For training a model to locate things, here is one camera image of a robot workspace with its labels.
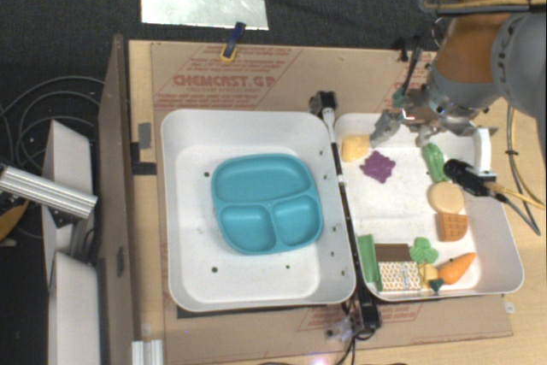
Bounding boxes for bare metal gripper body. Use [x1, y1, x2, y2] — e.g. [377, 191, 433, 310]
[399, 87, 455, 131]

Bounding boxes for green toy vegetable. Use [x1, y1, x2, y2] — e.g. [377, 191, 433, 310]
[421, 142, 451, 184]

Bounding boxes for yellow cheese wedge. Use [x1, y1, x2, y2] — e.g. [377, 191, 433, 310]
[340, 133, 371, 162]

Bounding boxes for purple grapes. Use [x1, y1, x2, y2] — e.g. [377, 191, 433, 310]
[359, 150, 397, 185]

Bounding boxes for beige round biscuit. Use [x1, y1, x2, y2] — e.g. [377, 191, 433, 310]
[427, 181, 466, 215]

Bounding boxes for thin black and white rod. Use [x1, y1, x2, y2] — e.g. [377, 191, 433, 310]
[323, 108, 373, 315]

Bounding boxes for white plastic tray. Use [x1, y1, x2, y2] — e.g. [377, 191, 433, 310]
[160, 108, 358, 312]
[332, 111, 526, 304]

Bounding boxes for orange waffle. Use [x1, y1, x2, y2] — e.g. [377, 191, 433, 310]
[436, 212, 469, 244]

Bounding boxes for green broccoli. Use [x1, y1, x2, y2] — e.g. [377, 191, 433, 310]
[408, 236, 440, 290]

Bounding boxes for orange carrot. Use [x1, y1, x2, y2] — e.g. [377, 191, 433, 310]
[428, 251, 478, 293]

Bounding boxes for patterned carton with green side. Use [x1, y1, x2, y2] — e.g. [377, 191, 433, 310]
[357, 233, 429, 294]

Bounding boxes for teal divided plate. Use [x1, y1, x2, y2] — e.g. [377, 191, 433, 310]
[209, 153, 325, 256]

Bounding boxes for brown cardboard board red print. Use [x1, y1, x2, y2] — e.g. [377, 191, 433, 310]
[149, 41, 515, 354]

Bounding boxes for black cylinder on white bracket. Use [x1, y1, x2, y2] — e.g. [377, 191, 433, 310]
[443, 127, 499, 197]

